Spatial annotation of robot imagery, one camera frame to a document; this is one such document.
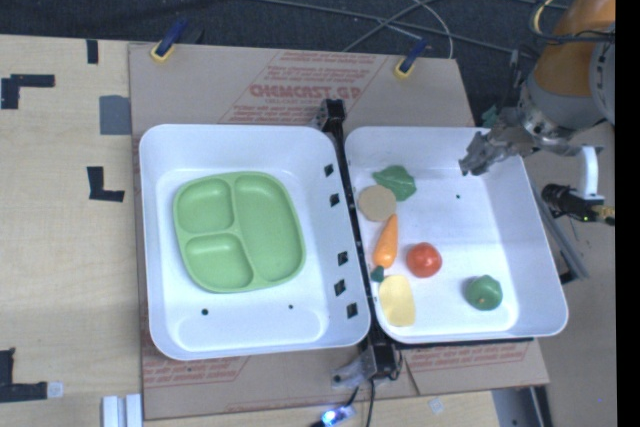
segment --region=yellow and blue clamp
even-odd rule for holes
[[[187,20],[185,18],[177,20],[164,35],[164,38],[151,49],[151,58],[158,63],[165,62],[175,50],[175,43],[186,28]]]
[[[416,45],[411,49],[411,51],[407,54],[407,57],[401,59],[396,67],[393,69],[393,74],[398,79],[406,79],[411,75],[411,72],[414,68],[415,60],[424,52],[424,49],[427,48],[427,40],[422,38]]]

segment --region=light wood surface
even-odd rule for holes
[[[54,74],[0,110],[0,350],[16,383],[61,381],[64,396],[0,404],[4,426],[100,425],[100,400],[141,391],[131,137],[101,135],[99,98],[129,96],[127,43],[0,36],[0,76]],[[88,166],[122,203],[89,200]],[[490,392],[380,400],[372,425],[497,427]],[[367,404],[347,425],[363,425]],[[322,407],[146,424],[308,425]]]

